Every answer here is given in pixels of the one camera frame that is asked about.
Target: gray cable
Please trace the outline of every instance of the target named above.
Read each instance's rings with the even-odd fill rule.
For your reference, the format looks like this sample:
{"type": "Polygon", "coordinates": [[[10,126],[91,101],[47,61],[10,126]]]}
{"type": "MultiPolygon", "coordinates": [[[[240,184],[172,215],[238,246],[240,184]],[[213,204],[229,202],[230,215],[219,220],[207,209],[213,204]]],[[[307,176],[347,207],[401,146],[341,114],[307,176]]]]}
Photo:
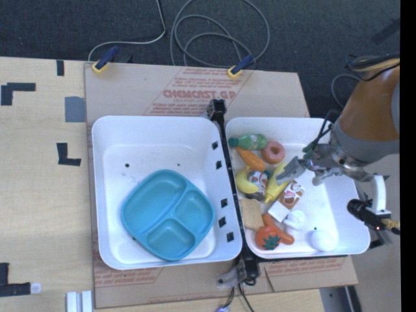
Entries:
{"type": "MultiPolygon", "coordinates": [[[[233,45],[234,45],[234,48],[235,48],[235,51],[237,52],[237,56],[239,57],[239,59],[241,60],[241,54],[240,54],[240,52],[239,52],[239,50],[238,50],[238,46],[241,46],[245,51],[247,51],[247,53],[249,53],[249,54],[251,54],[250,53],[250,50],[244,45],[244,44],[242,44],[240,41],[238,41],[237,39],[235,39],[234,37],[232,37],[231,35],[230,35],[230,33],[225,29],[225,27],[223,27],[221,24],[219,24],[219,22],[217,22],[217,21],[215,21],[215,20],[213,20],[212,18],[209,18],[209,17],[207,17],[207,16],[203,16],[203,15],[189,15],[189,16],[185,16],[185,17],[183,17],[183,18],[181,18],[181,15],[182,15],[182,13],[183,13],[183,11],[191,4],[191,3],[193,3],[195,0],[188,0],[183,6],[182,6],[182,8],[180,9],[180,11],[177,13],[177,15],[176,15],[176,17],[175,17],[175,20],[174,20],[174,24],[172,25],[172,33],[170,34],[170,57],[171,57],[171,60],[172,60],[172,64],[175,66],[176,64],[175,64],[175,60],[174,60],[174,52],[173,52],[173,44],[174,44],[174,39],[175,39],[175,42],[176,42],[176,44],[179,46],[179,48],[180,48],[180,50],[183,52],[183,56],[184,56],[184,63],[185,63],[185,65],[186,65],[186,61],[187,61],[187,57],[188,58],[191,58],[192,60],[195,60],[196,62],[199,62],[200,64],[203,64],[203,65],[206,65],[206,66],[210,66],[210,67],[215,67],[215,68],[227,68],[227,67],[229,67],[229,66],[219,66],[219,65],[215,65],[215,64],[210,64],[210,63],[208,63],[208,62],[205,62],[205,61],[203,61],[203,60],[201,60],[201,59],[198,59],[198,58],[196,58],[195,56],[193,56],[193,55],[191,55],[188,51],[187,51],[187,48],[188,48],[188,46],[190,45],[190,43],[191,42],[193,42],[195,39],[197,39],[197,38],[201,38],[201,37],[204,37],[204,36],[218,36],[218,37],[221,37],[221,38],[225,38],[225,39],[227,39],[227,40],[229,40],[229,41],[231,41],[232,43],[233,43],[233,45]],[[192,37],[187,43],[186,43],[186,45],[185,46],[183,46],[182,44],[181,44],[181,42],[179,41],[179,37],[178,37],[178,35],[177,35],[177,28],[178,28],[178,26],[179,26],[179,24],[183,21],[183,20],[185,20],[185,19],[188,19],[188,18],[201,18],[201,19],[204,19],[204,20],[209,20],[209,21],[211,21],[211,22],[213,22],[214,24],[216,24],[217,26],[219,26],[220,27],[220,29],[224,32],[224,34],[222,34],[222,33],[215,33],[215,32],[204,32],[204,33],[201,33],[201,34],[197,34],[196,36],[194,36],[194,37],[192,37]]],[[[268,48],[268,45],[269,45],[269,43],[270,43],[270,27],[269,27],[269,25],[268,25],[268,22],[267,22],[267,20],[266,20],[266,18],[264,17],[264,15],[262,14],[262,12],[255,6],[255,5],[253,5],[251,2],[249,2],[249,0],[241,0],[241,1],[243,1],[243,2],[245,2],[246,4],[248,4],[249,6],[251,6],[259,15],[260,15],[260,17],[263,19],[263,21],[264,21],[264,23],[265,23],[265,25],[266,25],[266,31],[267,31],[267,34],[266,34],[266,44],[265,44],[265,46],[264,46],[264,48],[263,48],[263,50],[256,56],[256,57],[254,57],[254,60],[256,61],[256,60],[258,60],[261,56],[263,56],[263,54],[265,53],[265,51],[267,50],[267,48],[268,48]]]]}
{"type": "Polygon", "coordinates": [[[157,10],[158,10],[158,12],[159,12],[159,17],[160,17],[160,19],[161,19],[161,23],[162,23],[162,27],[163,27],[163,30],[162,30],[162,33],[160,34],[160,35],[158,35],[158,37],[156,37],[155,39],[152,39],[152,40],[150,40],[150,41],[148,41],[148,42],[105,42],[105,43],[102,43],[102,44],[99,44],[99,45],[97,45],[95,48],[93,48],[92,50],[91,50],[91,52],[90,52],[90,54],[88,55],[88,61],[90,62],[91,61],[91,56],[92,56],[92,54],[94,53],[94,51],[96,50],[96,49],[98,49],[99,47],[101,47],[101,46],[105,46],[105,45],[117,45],[117,44],[129,44],[129,45],[147,45],[147,44],[152,44],[152,43],[155,43],[155,42],[157,42],[158,40],[160,40],[165,34],[166,34],[166,26],[165,26],[165,24],[164,24],[164,20],[163,20],[163,14],[162,14],[162,8],[161,8],[161,4],[160,4],[160,2],[159,2],[159,0],[156,0],[156,5],[157,5],[157,10]]]}
{"type": "Polygon", "coordinates": [[[334,100],[337,102],[337,104],[343,109],[344,108],[344,105],[339,101],[339,99],[338,99],[338,97],[337,97],[337,95],[336,95],[336,93],[335,93],[335,89],[334,89],[334,84],[335,84],[335,82],[338,80],[338,79],[340,79],[340,78],[342,78],[342,77],[349,77],[349,78],[351,78],[351,79],[354,79],[354,80],[357,80],[357,81],[360,81],[360,79],[358,78],[358,77],[356,77],[356,76],[354,76],[354,75],[350,75],[350,74],[340,74],[340,75],[338,75],[337,77],[335,77],[333,80],[332,80],[332,82],[331,82],[331,93],[332,93],[332,97],[334,98],[334,100]]]}

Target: toy banana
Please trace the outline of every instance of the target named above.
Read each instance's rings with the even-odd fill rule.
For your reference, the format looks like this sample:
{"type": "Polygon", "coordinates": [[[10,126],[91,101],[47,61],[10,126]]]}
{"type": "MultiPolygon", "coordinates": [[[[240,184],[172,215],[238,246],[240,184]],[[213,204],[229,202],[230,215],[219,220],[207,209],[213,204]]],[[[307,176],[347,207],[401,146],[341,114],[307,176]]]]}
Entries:
{"type": "Polygon", "coordinates": [[[279,163],[276,169],[274,169],[272,176],[268,180],[267,188],[266,188],[265,203],[276,200],[278,196],[280,195],[280,193],[282,193],[283,190],[286,188],[286,186],[289,184],[289,181],[287,181],[279,185],[276,182],[276,178],[275,178],[278,174],[281,174],[284,171],[285,166],[286,166],[286,163],[279,163]]]}
{"type": "Polygon", "coordinates": [[[248,181],[247,175],[249,171],[250,167],[248,165],[241,171],[238,171],[235,175],[235,183],[241,192],[245,194],[254,194],[258,192],[259,187],[251,181],[248,181]]]}

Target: dark carpet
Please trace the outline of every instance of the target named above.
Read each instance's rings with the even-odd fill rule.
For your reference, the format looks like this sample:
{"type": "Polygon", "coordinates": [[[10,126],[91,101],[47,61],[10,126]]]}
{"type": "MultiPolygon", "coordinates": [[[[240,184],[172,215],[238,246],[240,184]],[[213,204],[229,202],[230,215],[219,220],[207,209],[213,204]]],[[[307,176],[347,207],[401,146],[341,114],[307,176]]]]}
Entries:
{"type": "MultiPolygon", "coordinates": [[[[172,26],[189,0],[160,0],[167,33],[148,45],[120,45],[134,63],[203,66],[184,60],[177,44],[170,45],[172,26]]],[[[258,57],[259,70],[296,72],[311,116],[323,117],[341,109],[331,93],[333,79],[346,73],[348,55],[386,55],[400,51],[400,0],[195,0],[182,16],[213,18],[229,36],[258,57]]],[[[88,60],[97,45],[111,41],[147,42],[161,34],[156,0],[0,0],[0,56],[88,60]]],[[[183,46],[194,57],[212,65],[231,66],[239,61],[231,41],[204,35],[221,31],[218,25],[189,18],[177,27],[183,46]]],[[[97,60],[112,44],[96,49],[97,60]]],[[[354,80],[339,79],[340,100],[348,98],[354,80]]]]}

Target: toy food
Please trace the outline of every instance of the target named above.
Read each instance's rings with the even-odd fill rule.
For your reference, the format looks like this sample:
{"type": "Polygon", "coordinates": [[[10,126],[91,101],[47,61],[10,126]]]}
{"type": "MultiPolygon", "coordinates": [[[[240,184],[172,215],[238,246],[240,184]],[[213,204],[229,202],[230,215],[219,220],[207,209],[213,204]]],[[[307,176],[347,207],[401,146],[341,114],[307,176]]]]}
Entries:
{"type": "Polygon", "coordinates": [[[240,200],[242,221],[244,226],[254,231],[259,230],[265,226],[263,219],[261,218],[260,203],[254,199],[241,199],[240,200]]]}
{"type": "Polygon", "coordinates": [[[305,189],[303,186],[293,179],[267,212],[277,221],[282,222],[286,216],[289,215],[293,207],[299,202],[299,199],[304,195],[304,192],[305,189]]]}
{"type": "Polygon", "coordinates": [[[244,134],[239,138],[229,138],[230,147],[240,147],[244,150],[262,150],[267,144],[267,139],[262,134],[244,134]]]}
{"type": "Polygon", "coordinates": [[[307,218],[305,213],[298,209],[291,211],[283,221],[286,228],[291,228],[295,231],[302,231],[306,226],[306,222],[307,218]]]}
{"type": "Polygon", "coordinates": [[[286,156],[285,148],[277,141],[268,141],[266,146],[261,150],[261,157],[268,164],[278,164],[286,156]]]}
{"type": "Polygon", "coordinates": [[[335,239],[326,230],[315,230],[311,236],[311,244],[314,249],[323,252],[332,251],[337,246],[335,239]]]}
{"type": "Polygon", "coordinates": [[[255,242],[258,247],[264,250],[274,250],[281,242],[287,245],[294,243],[293,236],[280,229],[269,214],[263,214],[261,218],[265,226],[257,231],[255,235],[255,242]]]}
{"type": "Polygon", "coordinates": [[[278,196],[283,192],[286,186],[289,184],[289,181],[279,185],[276,182],[275,177],[281,174],[285,169],[285,163],[279,163],[278,166],[274,169],[272,176],[268,180],[267,187],[266,187],[266,198],[265,203],[270,201],[274,201],[278,198],[278,196]]]}
{"type": "Polygon", "coordinates": [[[238,171],[235,174],[235,184],[237,188],[245,193],[245,194],[254,194],[258,192],[259,187],[256,184],[253,184],[251,181],[248,181],[248,172],[250,171],[250,167],[247,165],[241,171],[238,171]]]}
{"type": "Polygon", "coordinates": [[[247,175],[247,180],[259,187],[259,190],[254,194],[246,193],[247,198],[263,201],[266,195],[267,175],[262,171],[250,170],[247,175]]]}
{"type": "Polygon", "coordinates": [[[260,157],[250,150],[245,150],[240,147],[235,148],[240,154],[243,161],[254,171],[265,171],[266,163],[260,157]]]}

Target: blue plastic plate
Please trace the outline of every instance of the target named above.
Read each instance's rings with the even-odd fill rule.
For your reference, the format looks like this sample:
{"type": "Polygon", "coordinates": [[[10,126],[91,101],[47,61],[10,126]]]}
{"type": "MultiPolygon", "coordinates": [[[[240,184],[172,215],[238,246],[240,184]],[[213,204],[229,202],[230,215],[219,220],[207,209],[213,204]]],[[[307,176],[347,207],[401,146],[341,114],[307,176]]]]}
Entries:
{"type": "Polygon", "coordinates": [[[177,261],[192,252],[214,224],[215,210],[201,190],[181,174],[149,175],[122,205],[126,230],[161,259],[177,261]]]}

